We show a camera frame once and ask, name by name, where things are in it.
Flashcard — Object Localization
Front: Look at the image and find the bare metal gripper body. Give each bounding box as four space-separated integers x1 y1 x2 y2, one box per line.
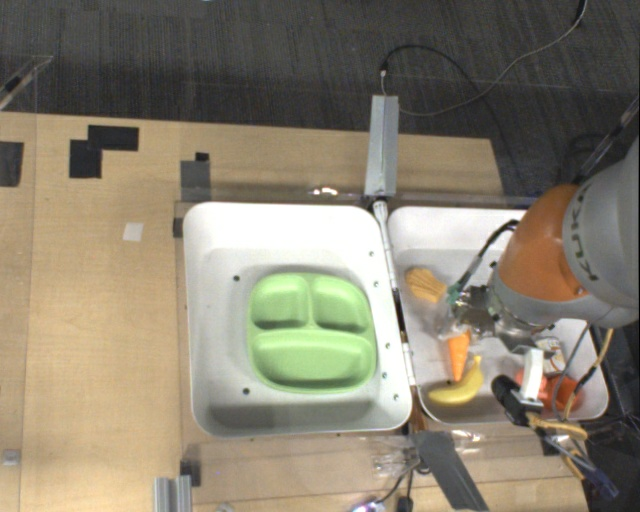
451 284 552 354

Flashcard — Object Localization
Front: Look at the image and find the orange carrot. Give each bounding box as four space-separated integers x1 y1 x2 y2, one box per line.
446 329 473 384

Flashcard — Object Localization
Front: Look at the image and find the tan toy bread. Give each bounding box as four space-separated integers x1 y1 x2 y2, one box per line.
404 266 448 304

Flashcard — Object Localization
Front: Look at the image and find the small white printed carton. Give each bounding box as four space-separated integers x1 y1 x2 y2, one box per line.
532 335 569 377

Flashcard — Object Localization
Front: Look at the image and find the yellow banana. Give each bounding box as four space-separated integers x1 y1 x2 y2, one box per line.
427 355 486 406

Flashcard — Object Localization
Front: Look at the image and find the white plastic tray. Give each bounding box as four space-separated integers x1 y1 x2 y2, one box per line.
386 205 611 426
181 200 414 439

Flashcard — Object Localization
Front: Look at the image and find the red orange toy food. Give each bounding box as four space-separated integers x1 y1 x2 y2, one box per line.
514 368 584 414

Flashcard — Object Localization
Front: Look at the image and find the green divided plate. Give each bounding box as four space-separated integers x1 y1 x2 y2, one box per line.
246 272 378 397

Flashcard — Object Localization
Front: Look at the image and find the pale wood board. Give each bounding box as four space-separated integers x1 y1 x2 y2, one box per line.
0 111 594 512

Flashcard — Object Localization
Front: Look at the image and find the black cylinder on white bracket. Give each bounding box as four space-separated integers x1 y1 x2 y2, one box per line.
490 347 546 427

